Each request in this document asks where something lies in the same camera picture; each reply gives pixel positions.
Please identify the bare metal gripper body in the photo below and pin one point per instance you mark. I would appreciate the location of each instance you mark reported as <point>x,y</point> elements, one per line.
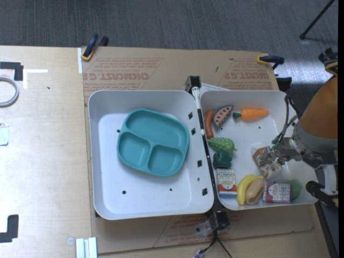
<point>290,149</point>

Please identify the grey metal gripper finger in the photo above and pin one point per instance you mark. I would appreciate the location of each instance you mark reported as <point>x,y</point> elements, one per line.
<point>279,160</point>
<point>266,156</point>

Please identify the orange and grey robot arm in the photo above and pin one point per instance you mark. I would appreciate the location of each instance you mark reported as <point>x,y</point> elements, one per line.
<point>319,109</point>

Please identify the white plastic tray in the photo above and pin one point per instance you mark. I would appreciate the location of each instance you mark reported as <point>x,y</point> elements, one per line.
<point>244,133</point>
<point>150,195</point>

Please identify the pink packet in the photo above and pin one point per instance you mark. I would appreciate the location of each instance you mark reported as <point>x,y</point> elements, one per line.
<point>276,193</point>

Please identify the green round toy fruit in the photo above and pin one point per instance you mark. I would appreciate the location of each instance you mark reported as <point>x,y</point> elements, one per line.
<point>295,189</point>

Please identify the tan bread roll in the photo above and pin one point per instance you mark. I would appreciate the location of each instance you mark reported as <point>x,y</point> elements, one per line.
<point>254,192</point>

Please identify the yellow banana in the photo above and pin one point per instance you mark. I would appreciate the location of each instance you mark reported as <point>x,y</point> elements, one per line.
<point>242,188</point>

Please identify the orange carrot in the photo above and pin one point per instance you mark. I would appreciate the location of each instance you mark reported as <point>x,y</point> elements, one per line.
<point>254,114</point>

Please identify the dark green pepper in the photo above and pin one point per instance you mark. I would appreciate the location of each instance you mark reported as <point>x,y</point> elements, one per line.
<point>222,160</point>

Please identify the green grapes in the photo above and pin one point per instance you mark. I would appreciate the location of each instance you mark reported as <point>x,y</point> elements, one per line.
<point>221,144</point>

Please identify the watermelon slice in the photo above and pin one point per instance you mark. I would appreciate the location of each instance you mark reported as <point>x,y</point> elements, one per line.
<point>221,115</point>

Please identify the orange sausage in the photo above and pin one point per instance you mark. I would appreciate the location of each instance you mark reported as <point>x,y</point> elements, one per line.
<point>208,125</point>

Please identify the thin black and white rod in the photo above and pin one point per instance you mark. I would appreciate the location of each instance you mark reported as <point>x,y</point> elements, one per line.
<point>200,117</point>

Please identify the white paper sheet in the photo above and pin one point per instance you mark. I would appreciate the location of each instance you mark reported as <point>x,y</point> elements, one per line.
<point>212,86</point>

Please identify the teal divided plate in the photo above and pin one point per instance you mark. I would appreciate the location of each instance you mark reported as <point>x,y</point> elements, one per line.
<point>150,133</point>

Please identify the brown cardboard board red print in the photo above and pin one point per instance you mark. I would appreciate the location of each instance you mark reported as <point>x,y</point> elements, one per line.
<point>161,71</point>

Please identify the white tape roll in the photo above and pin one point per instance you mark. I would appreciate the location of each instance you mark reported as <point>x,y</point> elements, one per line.
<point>16,93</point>

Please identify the black cylinder on white bracket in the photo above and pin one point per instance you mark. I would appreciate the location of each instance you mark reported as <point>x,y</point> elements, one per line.
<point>319,191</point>

